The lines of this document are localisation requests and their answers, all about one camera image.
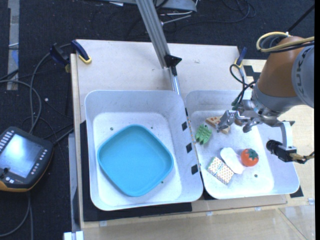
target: blue tray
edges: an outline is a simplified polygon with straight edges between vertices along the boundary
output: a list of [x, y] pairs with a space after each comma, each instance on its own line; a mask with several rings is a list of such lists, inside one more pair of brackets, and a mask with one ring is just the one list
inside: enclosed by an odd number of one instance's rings
[[108, 178], [131, 197], [150, 192], [174, 165], [164, 144], [138, 124], [127, 126], [106, 140], [98, 149], [97, 159]]

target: display screen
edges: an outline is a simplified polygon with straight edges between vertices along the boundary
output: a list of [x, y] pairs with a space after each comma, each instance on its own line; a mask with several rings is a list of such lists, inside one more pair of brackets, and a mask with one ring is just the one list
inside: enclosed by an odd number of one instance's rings
[[42, 146], [15, 134], [0, 153], [0, 168], [26, 178], [34, 166]]

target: black floor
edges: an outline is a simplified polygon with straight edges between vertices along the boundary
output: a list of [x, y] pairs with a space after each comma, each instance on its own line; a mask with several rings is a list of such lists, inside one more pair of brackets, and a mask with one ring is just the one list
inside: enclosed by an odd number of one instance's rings
[[[315, 0], [200, 0], [197, 13], [164, 25], [165, 36], [168, 43], [227, 45], [239, 50], [247, 47], [246, 59], [266, 59], [267, 54], [256, 50], [258, 38], [269, 32], [286, 32], [314, 3]], [[173, 10], [160, 8], [158, 12], [166, 14]], [[70, 74], [50, 57], [37, 68], [52, 45], [69, 44], [74, 39], [149, 42], [139, 17], [136, 5], [122, 7], [95, 0], [20, 0], [18, 80], [30, 84], [37, 69], [33, 87], [42, 98], [35, 136], [55, 142], [73, 124]], [[176, 17], [160, 16], [160, 19], [165, 22]], [[9, 27], [8, 0], [0, 0], [0, 79], [6, 79], [8, 73]], [[315, 10], [290, 34], [314, 36]], [[69, 47], [63, 50], [67, 54], [72, 52]], [[0, 85], [0, 132], [9, 126], [29, 131], [29, 91], [24, 85], [10, 91], [6, 90], [6, 84]], [[33, 100], [37, 114], [39, 102], [35, 95]], [[61, 240], [64, 232], [71, 231], [68, 138], [55, 145], [50, 167], [30, 194], [34, 239]], [[27, 207], [25, 193], [0, 191], [0, 235], [19, 225]], [[4, 239], [25, 240], [30, 235], [28, 217], [15, 233]]]

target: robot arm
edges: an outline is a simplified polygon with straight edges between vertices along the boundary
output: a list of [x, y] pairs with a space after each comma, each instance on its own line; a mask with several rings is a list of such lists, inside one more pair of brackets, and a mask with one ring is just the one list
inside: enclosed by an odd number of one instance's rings
[[314, 108], [315, 46], [313, 41], [303, 43], [304, 47], [295, 47], [304, 41], [301, 37], [289, 36], [279, 42], [276, 47], [281, 48], [268, 57], [253, 87], [251, 99], [242, 99], [236, 105], [233, 103], [233, 110], [227, 110], [216, 125], [218, 132], [233, 123], [242, 126], [244, 133], [259, 124], [280, 127], [282, 143], [270, 140], [266, 144], [272, 154], [284, 162], [301, 164], [313, 158], [313, 153], [309, 156], [297, 154], [291, 131], [294, 121], [278, 120], [281, 114], [294, 106]]

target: red tomato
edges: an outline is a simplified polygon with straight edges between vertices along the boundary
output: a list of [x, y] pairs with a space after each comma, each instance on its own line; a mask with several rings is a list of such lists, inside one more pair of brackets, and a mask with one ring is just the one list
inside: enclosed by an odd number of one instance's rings
[[246, 148], [241, 152], [241, 161], [247, 167], [255, 166], [259, 161], [259, 156], [252, 148]]

